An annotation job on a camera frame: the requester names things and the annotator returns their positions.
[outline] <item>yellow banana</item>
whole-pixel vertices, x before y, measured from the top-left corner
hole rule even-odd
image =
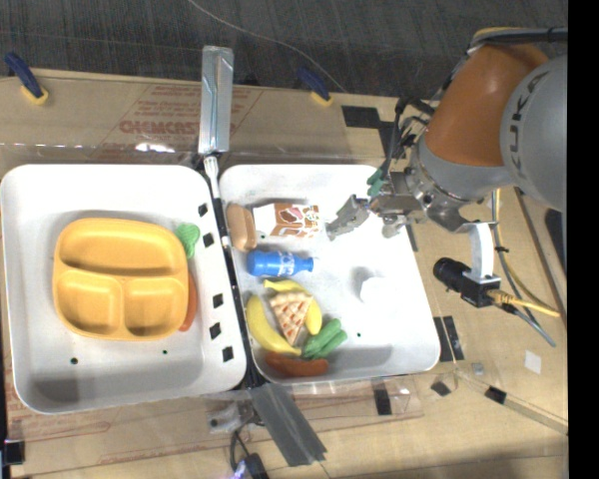
[[[293,347],[270,324],[259,296],[252,295],[247,302],[247,325],[253,338],[267,351],[301,355],[301,349]]]
[[[306,294],[310,294],[306,289],[304,289],[300,284],[295,282],[294,280],[278,280],[273,282],[271,280],[266,279],[264,281],[264,287],[270,287],[271,289],[277,292],[285,292],[285,291],[302,291]],[[308,306],[308,311],[306,312],[306,319],[303,323],[308,330],[310,335],[317,335],[321,330],[321,309],[317,304],[315,298],[312,299],[312,302]]]

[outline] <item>toy bottle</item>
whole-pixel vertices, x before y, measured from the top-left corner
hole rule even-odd
[[[292,276],[312,271],[312,257],[303,258],[288,251],[253,250],[247,255],[247,271],[254,276]]]

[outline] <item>drain hole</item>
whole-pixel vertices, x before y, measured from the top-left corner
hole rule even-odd
[[[231,360],[233,358],[233,347],[232,346],[225,347],[222,350],[222,358],[224,359],[224,362],[228,362],[229,360]]]
[[[220,324],[216,323],[211,328],[209,328],[209,333],[211,334],[211,339],[215,339],[218,335],[220,335],[222,333]]]

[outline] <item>dark floor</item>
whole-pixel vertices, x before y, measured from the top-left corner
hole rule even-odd
[[[568,0],[0,0],[2,58],[31,66],[199,80],[202,48],[230,47],[235,80],[426,98],[471,36],[567,27]]]

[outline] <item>pizza slice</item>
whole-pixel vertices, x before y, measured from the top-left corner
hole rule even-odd
[[[290,345],[295,345],[303,327],[312,296],[305,292],[279,292],[270,300],[282,334]]]

